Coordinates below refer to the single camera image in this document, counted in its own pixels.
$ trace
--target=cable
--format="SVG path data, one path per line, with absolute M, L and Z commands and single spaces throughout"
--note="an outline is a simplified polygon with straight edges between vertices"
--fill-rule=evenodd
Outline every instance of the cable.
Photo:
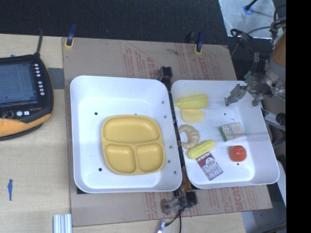
M 172 224 L 175 221 L 175 219 L 179 217 L 179 233 L 181 233 L 181 214 L 184 212 L 184 210 L 185 210 L 185 207 L 181 208 L 178 211 L 177 215 L 174 217 L 174 219 L 171 222 L 168 222 L 168 223 L 165 224 L 165 227 L 167 227 L 170 224 Z
M 39 36 L 38 47 L 37 47 L 37 51 L 35 52 L 35 55 L 40 56 L 39 52 L 40 52 L 41 44 L 42 44 L 43 30 L 42 30 L 42 28 L 38 28 L 37 31 L 40 32 L 40 36 Z
M 4 112 L 4 113 L 2 113 L 2 114 L 0 114 L 1 116 L 0 116 L 0 118 L 3 120 L 3 119 L 5 119 L 5 118 L 8 118 L 8 113 L 7 112 Z
M 270 25 L 270 32 L 272 34 L 272 40 L 274 41 L 277 37 L 278 29 L 286 26 L 286 17 L 282 17 L 273 21 Z
M 276 8 L 276 10 L 274 11 L 274 14 L 273 14 L 273 20 L 276 21 L 276 15 L 277 15 L 277 12 L 279 9 L 283 8 L 283 7 L 286 7 L 286 4 L 282 4 L 280 5 L 279 7 Z
M 255 52 L 257 52 L 257 47 L 256 47 L 256 44 L 254 42 L 254 39 L 249 34 L 243 32 L 243 31 L 237 30 L 237 29 L 232 29 L 232 30 L 230 30 L 230 32 L 231 32 L 231 35 L 233 36 L 233 38 L 236 39 L 237 43 L 241 47 L 243 47 L 248 53 L 254 54 Z
M 260 27 L 260 28 L 253 29 L 253 30 L 249 31 L 247 34 L 251 34 L 251 33 L 255 32 L 255 31 L 258 31 L 258 30 L 270 29 L 270 28 L 271 28 L 271 26 Z M 234 50 L 232 51 L 232 54 L 231 54 L 231 58 L 232 58 L 234 52 L 236 51 L 236 49 L 238 48 L 238 46 L 239 46 L 239 43 L 237 43 L 237 44 L 235 45 Z

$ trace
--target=white tray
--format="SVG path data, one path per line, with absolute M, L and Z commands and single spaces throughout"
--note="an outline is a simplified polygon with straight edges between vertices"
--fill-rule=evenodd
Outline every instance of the white tray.
M 149 79 L 79 76 L 70 84 L 73 171 L 87 193 L 173 191 L 182 181 L 179 153 L 167 88 Z M 101 126 L 115 115 L 154 119 L 165 147 L 165 164 L 155 173 L 120 175 L 104 161 Z
M 190 124 L 199 131 L 200 141 L 212 139 L 216 142 L 210 153 L 215 157 L 223 173 L 211 181 L 205 176 L 196 160 L 187 157 L 184 150 L 185 165 L 190 182 L 201 189 L 257 185 L 275 183 L 279 169 L 264 118 L 259 106 L 252 106 L 252 96 L 247 93 L 241 100 L 225 105 L 225 98 L 239 81 L 176 81 L 172 85 L 174 102 L 179 98 L 205 93 L 209 104 L 203 109 L 204 120 Z M 181 110 L 175 106 L 177 124 L 186 124 Z M 235 140 L 224 141 L 218 128 L 233 122 L 240 122 L 246 135 Z M 185 133 L 181 141 L 187 142 Z M 231 146 L 242 145 L 246 148 L 247 158 L 242 162 L 233 162 L 229 158 Z

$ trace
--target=metal bracket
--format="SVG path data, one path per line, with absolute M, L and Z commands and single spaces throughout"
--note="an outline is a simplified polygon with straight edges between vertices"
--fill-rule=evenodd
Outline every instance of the metal bracket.
M 225 105 L 228 106 L 231 103 L 235 103 L 244 97 L 247 91 L 247 86 L 240 86 L 237 84 L 230 92 L 230 96 L 225 98 Z
M 267 110 L 261 109 L 263 118 L 265 122 L 273 127 L 276 127 L 277 129 L 281 131 L 286 131 L 286 124 L 285 124 L 285 114 L 279 113 L 279 114 L 273 114 Z
M 71 214 L 53 216 L 53 233 L 72 233 Z
M 183 185 L 181 185 L 176 191 L 174 191 L 175 198 L 172 200 L 161 201 L 161 211 L 164 214 L 170 214 L 178 212 L 183 208 L 190 208 L 197 204 L 197 197 L 194 191 L 185 191 Z

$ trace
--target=wooden table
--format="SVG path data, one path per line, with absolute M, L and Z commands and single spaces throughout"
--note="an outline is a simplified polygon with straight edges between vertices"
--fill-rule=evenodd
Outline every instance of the wooden table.
M 62 38 L 43 38 L 47 68 L 63 68 Z M 0 57 L 33 54 L 38 36 L 0 34 Z M 51 233 L 52 218 L 70 213 L 65 95 L 55 90 L 55 111 L 38 130 L 0 141 L 0 232 Z M 8 183 L 13 180 L 12 200 Z M 158 220 L 75 227 L 74 233 L 153 233 Z M 241 213 L 182 218 L 182 232 L 242 233 Z M 179 232 L 179 220 L 165 233 Z

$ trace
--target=toy tomato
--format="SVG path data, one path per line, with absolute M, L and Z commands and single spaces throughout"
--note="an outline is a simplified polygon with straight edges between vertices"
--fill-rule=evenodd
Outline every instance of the toy tomato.
M 246 150 L 243 146 L 236 145 L 230 149 L 230 159 L 235 162 L 243 161 L 246 159 Z

